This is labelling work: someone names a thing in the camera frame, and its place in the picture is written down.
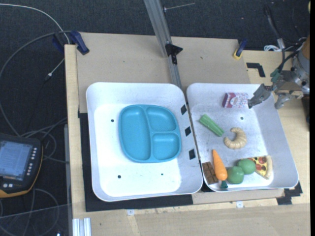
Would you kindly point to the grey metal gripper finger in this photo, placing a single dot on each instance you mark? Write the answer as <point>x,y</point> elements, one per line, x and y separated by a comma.
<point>260,95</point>
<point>281,100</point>

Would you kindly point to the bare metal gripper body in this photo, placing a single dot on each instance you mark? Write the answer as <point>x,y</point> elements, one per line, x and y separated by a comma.
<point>294,83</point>

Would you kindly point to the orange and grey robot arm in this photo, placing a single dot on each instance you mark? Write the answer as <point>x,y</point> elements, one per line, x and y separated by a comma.
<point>305,58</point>

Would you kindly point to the purple and white carton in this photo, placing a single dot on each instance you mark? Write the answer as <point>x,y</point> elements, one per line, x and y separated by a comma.
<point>235,100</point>

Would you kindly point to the white plastic tray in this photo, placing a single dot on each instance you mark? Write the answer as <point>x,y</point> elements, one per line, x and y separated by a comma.
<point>270,136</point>
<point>108,156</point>

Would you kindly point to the beige croissant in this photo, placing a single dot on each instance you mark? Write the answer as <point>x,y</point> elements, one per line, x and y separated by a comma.
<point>240,141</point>

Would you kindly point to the green celery stick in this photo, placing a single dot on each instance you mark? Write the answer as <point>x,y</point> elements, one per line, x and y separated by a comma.
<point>211,125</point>

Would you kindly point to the pizza slice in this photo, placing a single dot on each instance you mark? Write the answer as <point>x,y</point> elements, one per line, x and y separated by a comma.
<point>264,167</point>

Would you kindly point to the green apple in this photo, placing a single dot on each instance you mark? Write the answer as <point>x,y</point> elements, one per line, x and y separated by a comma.
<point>247,165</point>
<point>235,176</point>

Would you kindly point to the orange carrot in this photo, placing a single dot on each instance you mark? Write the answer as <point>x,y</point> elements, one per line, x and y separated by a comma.
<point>219,166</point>

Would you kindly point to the brown chocolate bar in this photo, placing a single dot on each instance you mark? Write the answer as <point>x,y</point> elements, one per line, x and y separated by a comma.
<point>209,173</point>

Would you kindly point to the blue divided plate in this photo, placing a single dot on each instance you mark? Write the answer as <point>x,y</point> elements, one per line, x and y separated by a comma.
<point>134,134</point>

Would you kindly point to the brown cardboard board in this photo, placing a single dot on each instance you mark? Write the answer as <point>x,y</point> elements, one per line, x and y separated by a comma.
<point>128,63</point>

